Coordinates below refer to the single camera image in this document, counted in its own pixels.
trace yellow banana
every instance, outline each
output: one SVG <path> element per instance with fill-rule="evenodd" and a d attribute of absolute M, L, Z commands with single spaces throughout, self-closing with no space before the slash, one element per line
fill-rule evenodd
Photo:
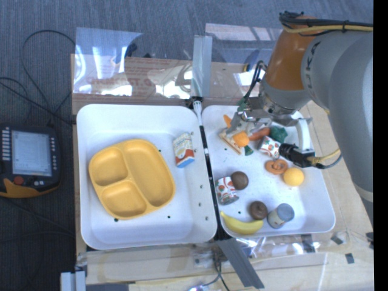
<path fill-rule="evenodd" d="M 263 220 L 253 220 L 252 222 L 243 222 L 232 216 L 227 215 L 223 211 L 220 212 L 221 216 L 224 218 L 225 224 L 233 232 L 250 235 L 256 233 L 264 225 Z"/>

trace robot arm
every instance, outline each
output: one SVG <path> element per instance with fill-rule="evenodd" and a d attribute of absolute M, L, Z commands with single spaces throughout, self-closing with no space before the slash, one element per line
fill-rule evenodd
<path fill-rule="evenodd" d="M 310 100 L 322 107 L 373 226 L 373 26 L 288 12 L 280 21 L 284 31 L 258 80 L 259 95 L 245 96 L 238 110 L 290 126 Z M 302 147 L 282 144 L 279 153 L 313 166 Z"/>

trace yellow divided plate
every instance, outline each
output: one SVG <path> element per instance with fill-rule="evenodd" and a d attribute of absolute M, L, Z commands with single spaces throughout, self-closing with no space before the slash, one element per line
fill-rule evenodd
<path fill-rule="evenodd" d="M 117 219 L 158 210 L 175 194 L 175 182 L 162 154 L 143 139 L 99 151 L 90 160 L 89 175 L 101 204 Z"/>

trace gray carpet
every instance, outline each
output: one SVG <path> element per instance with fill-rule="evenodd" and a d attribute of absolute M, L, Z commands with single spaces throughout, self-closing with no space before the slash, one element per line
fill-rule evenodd
<path fill-rule="evenodd" d="M 158 38 L 145 42 L 145 51 L 156 44 L 165 58 L 187 59 L 193 36 L 204 35 L 207 23 L 281 28 L 278 15 L 285 10 L 373 22 L 373 0 L 0 0 L 0 5 L 0 122 L 52 124 L 61 142 L 64 172 L 52 193 L 0 199 L 0 290 L 59 290 L 61 272 L 74 271 L 68 123 L 70 54 L 77 27 L 151 33 Z M 227 53 L 213 58 L 233 61 Z"/>

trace display screen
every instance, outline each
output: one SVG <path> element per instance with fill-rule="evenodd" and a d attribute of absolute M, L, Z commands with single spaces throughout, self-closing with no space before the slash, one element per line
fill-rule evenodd
<path fill-rule="evenodd" d="M 49 135 L 13 130 L 12 172 L 14 175 L 52 176 Z"/>

